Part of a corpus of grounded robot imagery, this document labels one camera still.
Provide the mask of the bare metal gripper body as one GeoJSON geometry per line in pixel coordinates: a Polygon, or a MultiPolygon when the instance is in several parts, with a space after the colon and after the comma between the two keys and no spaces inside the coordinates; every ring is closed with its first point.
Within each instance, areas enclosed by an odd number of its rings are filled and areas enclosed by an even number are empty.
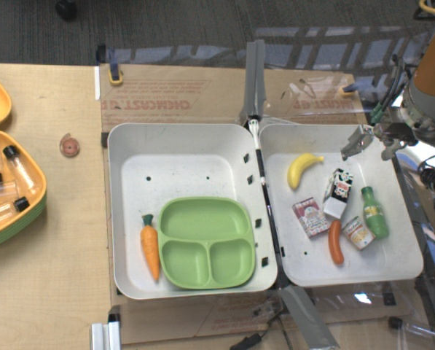
{"type": "Polygon", "coordinates": [[[385,146],[415,146],[423,142],[435,147],[435,121],[418,109],[381,106],[372,111],[373,134],[385,146]]]}

